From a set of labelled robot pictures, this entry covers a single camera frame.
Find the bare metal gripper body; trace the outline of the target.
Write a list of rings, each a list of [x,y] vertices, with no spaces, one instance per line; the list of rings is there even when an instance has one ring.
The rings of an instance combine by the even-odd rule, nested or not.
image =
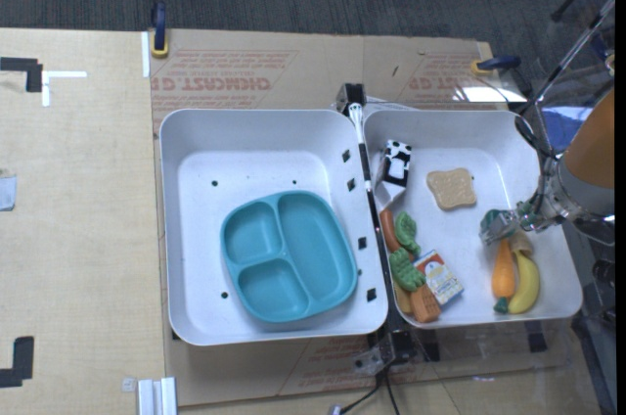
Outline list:
[[[535,189],[528,200],[518,202],[513,210],[513,224],[526,232],[540,232],[551,226],[563,224],[568,217],[568,209],[563,201],[561,190]]]

